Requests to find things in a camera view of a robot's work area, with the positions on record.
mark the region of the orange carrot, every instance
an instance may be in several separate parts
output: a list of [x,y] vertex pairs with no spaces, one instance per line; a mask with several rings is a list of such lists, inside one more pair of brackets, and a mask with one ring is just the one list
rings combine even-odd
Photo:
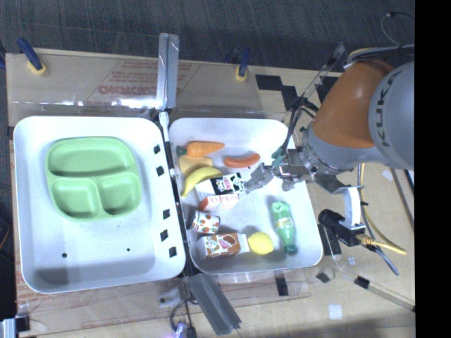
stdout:
[[260,155],[258,153],[253,153],[246,158],[225,158],[224,165],[229,168],[246,168],[251,166],[260,160]]
[[205,156],[211,154],[219,149],[222,149],[226,145],[224,143],[218,142],[190,142],[186,149],[178,147],[178,155],[187,154],[188,156],[192,156],[193,158],[199,156]]

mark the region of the yellow banana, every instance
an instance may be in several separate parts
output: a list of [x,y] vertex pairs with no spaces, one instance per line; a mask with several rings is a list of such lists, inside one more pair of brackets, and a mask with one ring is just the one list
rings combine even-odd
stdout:
[[180,170],[185,177],[187,177],[190,173],[194,172],[198,168],[203,168],[204,166],[213,166],[213,161],[208,156],[193,158],[189,155],[182,155],[178,159],[178,162],[180,164]]
[[204,180],[211,179],[214,177],[222,177],[223,173],[212,166],[205,166],[196,169],[194,172],[190,173],[185,179],[185,190],[182,193],[182,197],[186,198],[189,192],[194,189],[194,186]]

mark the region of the table surface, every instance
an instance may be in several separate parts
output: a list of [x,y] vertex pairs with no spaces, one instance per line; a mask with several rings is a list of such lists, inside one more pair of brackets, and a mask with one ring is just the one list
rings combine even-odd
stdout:
[[[106,56],[38,49],[48,68],[52,63],[66,60],[79,65],[80,61],[92,65],[96,61],[112,58],[127,61],[149,61],[152,58]],[[14,126],[30,111],[21,110],[23,102],[35,103],[52,99],[52,94],[75,91],[67,81],[45,82],[29,76],[23,62],[14,55],[7,56],[9,124]],[[202,116],[205,99],[209,99],[212,116],[225,114],[262,116],[286,121],[288,115],[282,98],[282,89],[295,88],[300,95],[315,77],[311,70],[293,70],[250,66],[247,79],[237,82],[235,66],[229,64],[181,61],[179,69],[178,106],[171,118],[182,115]],[[82,79],[79,70],[74,76]],[[277,77],[279,90],[259,89],[256,75]],[[82,96],[92,89],[89,82],[77,90]],[[315,93],[309,99],[317,106]],[[310,118],[303,115],[297,125],[307,127]],[[11,144],[11,173],[14,184],[13,146]],[[342,174],[345,184],[357,184],[357,170]],[[307,188],[315,216],[325,208],[344,212],[340,195],[331,195],[314,184]],[[390,240],[407,251],[401,255],[384,249],[395,264],[395,275],[377,254],[362,246],[347,247],[340,244],[341,253],[324,256],[318,265],[298,270],[278,272],[285,278],[288,295],[279,296],[274,272],[256,275],[216,277],[225,295],[234,306],[242,323],[240,328],[224,337],[412,337],[415,331],[415,274],[414,274],[414,195],[403,170],[393,170],[383,165],[366,163],[363,193],[368,212],[377,228]],[[30,330],[21,337],[44,335],[46,337],[172,337],[169,323],[171,307],[161,307],[158,296],[179,282],[153,282],[135,286],[93,289],[85,292],[43,295],[27,287],[20,274],[20,247],[18,243],[17,211],[14,211],[16,243],[16,272],[19,313],[27,313]],[[357,284],[369,283],[366,286]],[[198,337],[215,337],[203,312],[190,305],[190,317]],[[185,309],[180,309],[175,321],[187,322]]]

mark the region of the bottle cap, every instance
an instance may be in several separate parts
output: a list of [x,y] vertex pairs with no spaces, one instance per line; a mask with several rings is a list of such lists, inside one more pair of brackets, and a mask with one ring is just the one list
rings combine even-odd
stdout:
[[288,244],[283,247],[285,253],[293,254],[297,252],[297,247],[294,244]]

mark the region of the white plastic tray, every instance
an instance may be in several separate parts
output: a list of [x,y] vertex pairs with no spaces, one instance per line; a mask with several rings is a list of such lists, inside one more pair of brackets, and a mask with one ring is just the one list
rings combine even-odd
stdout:
[[[179,189],[183,189],[185,177],[180,171],[175,153],[177,146],[185,146],[193,140],[223,142],[225,148],[209,155],[213,159],[214,166],[224,175],[239,171],[242,179],[248,180],[258,164],[253,165],[250,169],[234,170],[224,166],[224,157],[245,156],[257,152],[261,156],[261,162],[271,164],[271,154],[283,143],[287,130],[284,124],[276,120],[230,118],[181,118],[176,120],[169,128],[169,137]],[[297,231],[297,253],[294,255],[287,255],[283,251],[271,222],[270,205],[274,201],[281,200],[288,202],[292,209]],[[186,198],[182,198],[181,205],[186,220],[196,210],[198,203],[199,199],[194,190]],[[221,217],[219,233],[241,232],[250,236],[253,232],[263,231],[272,238],[275,250],[266,256],[258,256],[251,252],[232,257],[202,260],[196,249],[196,242],[200,234],[188,230],[187,238],[192,260],[205,273],[219,275],[304,268],[315,265],[321,260],[323,247],[304,182],[296,184],[294,189],[284,192],[282,180],[274,178],[264,188],[254,190],[249,194],[241,194],[240,202],[235,207],[230,211],[220,212],[218,215]]]
[[[132,213],[75,222],[54,208],[44,169],[47,149],[59,139],[87,136],[117,137],[134,153],[143,186],[141,203]],[[70,292],[165,280],[182,271],[186,255],[163,141],[154,123],[142,118],[29,117],[16,125],[14,151],[20,259],[32,289]],[[165,173],[159,175],[158,167]],[[162,240],[164,231],[167,238]]]

